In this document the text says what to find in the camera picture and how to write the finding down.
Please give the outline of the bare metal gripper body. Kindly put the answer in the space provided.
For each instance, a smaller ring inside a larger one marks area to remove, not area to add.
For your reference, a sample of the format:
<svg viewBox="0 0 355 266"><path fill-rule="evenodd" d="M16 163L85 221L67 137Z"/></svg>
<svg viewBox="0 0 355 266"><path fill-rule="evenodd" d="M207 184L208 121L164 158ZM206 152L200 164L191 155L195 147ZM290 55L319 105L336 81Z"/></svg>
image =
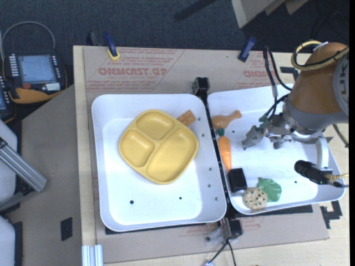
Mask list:
<svg viewBox="0 0 355 266"><path fill-rule="evenodd" d="M288 114L274 115L271 121L263 129L265 137L272 143L301 142L303 144L315 144L324 138L322 131L307 129L296 122Z"/></svg>

